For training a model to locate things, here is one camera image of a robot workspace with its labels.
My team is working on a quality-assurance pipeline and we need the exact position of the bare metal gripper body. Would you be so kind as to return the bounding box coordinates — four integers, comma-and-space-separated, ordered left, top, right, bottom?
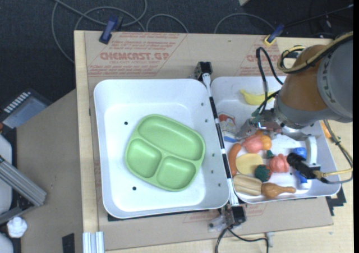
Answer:
251, 109, 310, 141

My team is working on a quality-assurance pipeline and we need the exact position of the pink and orange toy food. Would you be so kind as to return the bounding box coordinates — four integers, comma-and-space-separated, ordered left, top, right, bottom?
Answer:
242, 133, 273, 153

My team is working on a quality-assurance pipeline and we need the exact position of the red white blue carton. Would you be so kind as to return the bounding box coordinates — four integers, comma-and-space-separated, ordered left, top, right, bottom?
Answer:
218, 111, 237, 144

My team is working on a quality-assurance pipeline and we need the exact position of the yellow banana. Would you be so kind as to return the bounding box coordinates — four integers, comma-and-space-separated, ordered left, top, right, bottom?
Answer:
240, 89, 279, 106

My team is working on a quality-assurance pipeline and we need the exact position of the yellow oval slice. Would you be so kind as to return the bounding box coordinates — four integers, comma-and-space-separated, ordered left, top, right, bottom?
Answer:
235, 153, 264, 175

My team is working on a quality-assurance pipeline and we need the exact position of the thin black and white rod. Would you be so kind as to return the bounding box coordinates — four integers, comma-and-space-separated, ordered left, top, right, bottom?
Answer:
202, 73, 240, 206

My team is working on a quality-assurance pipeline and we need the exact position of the white plastic tray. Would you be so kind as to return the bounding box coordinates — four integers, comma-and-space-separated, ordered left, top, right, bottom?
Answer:
93, 78, 231, 219
210, 75, 342, 205

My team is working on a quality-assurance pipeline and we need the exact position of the green broccoli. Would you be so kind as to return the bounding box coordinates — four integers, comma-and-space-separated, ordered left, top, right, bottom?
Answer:
254, 164, 273, 183

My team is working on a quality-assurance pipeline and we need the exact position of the beige bread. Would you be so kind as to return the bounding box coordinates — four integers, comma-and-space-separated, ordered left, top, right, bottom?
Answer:
233, 174, 263, 197

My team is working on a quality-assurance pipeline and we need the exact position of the brown drumstick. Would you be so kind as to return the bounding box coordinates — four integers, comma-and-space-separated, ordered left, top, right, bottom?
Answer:
261, 182, 297, 199

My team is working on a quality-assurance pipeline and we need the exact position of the green divided plate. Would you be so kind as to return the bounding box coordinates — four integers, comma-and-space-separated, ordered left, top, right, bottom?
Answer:
124, 113, 206, 192

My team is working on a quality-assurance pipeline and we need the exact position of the brown cardboard board red print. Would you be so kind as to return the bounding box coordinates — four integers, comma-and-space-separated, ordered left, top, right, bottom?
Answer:
84, 31, 335, 243

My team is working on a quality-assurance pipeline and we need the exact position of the black cylinder on white bracket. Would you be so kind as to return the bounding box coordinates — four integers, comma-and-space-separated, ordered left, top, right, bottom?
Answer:
286, 135, 322, 180

